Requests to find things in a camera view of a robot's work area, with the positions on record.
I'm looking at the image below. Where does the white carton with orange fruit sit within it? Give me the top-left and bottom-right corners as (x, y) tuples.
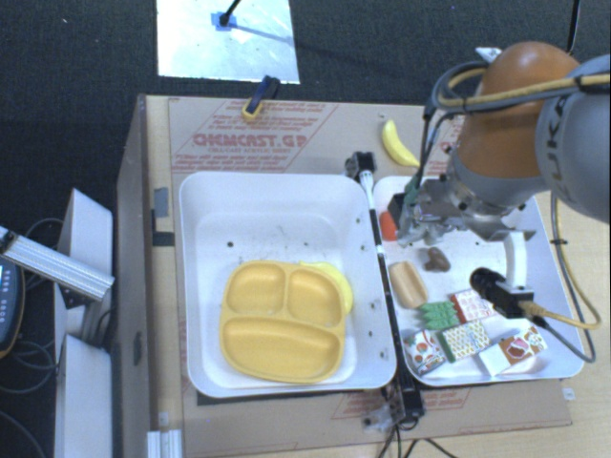
(401, 328), (448, 378)

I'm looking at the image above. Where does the yellow divided plate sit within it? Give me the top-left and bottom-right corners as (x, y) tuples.
(219, 260), (348, 385)

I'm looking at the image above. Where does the white plastic tray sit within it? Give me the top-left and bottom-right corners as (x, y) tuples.
(179, 170), (399, 399)
(372, 175), (586, 389)

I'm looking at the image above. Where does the yellow banana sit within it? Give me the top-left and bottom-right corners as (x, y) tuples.
(381, 118), (422, 168)

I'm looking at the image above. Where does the tan bread roll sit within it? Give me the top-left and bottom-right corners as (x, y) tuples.
(388, 260), (430, 311)

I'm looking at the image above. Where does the yellow patterned carton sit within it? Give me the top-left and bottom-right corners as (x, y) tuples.
(437, 319), (493, 364)

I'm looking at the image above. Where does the white and brown carton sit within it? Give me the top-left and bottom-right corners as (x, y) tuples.
(477, 325), (549, 378)

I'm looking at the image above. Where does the green toy vegetable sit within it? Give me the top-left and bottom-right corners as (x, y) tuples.
(418, 301), (461, 331)

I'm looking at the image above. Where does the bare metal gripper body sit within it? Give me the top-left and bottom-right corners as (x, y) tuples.
(405, 177), (484, 234)

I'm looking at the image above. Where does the brown toy lump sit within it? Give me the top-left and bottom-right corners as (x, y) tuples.
(419, 246), (452, 273)

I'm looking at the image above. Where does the black block with thin wires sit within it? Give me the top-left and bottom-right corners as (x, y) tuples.
(380, 383), (427, 431)
(345, 151), (379, 179)

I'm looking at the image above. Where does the thin black and white rod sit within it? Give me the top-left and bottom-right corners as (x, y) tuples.
(360, 169), (412, 390)

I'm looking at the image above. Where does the brown cardboard board red print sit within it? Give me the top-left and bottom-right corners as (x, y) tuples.
(167, 96), (574, 448)

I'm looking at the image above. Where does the red-orange toy block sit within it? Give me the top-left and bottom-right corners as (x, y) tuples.
(378, 210), (400, 242)

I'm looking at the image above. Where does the red and white carton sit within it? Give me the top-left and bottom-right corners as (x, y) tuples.
(449, 288), (498, 324)

